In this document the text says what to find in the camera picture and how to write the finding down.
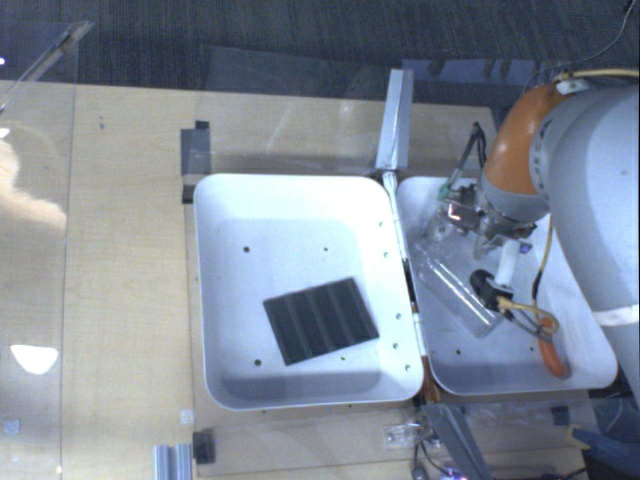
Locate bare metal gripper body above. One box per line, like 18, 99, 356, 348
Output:
446, 183, 538, 247

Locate white plastic tray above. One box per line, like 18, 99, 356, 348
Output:
395, 174, 620, 398
192, 172, 426, 413

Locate black ribbed rectangular mat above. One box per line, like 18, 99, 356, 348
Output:
262, 276, 381, 368

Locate black cylinder on white bracket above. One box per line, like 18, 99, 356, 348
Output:
469, 240, 519, 314

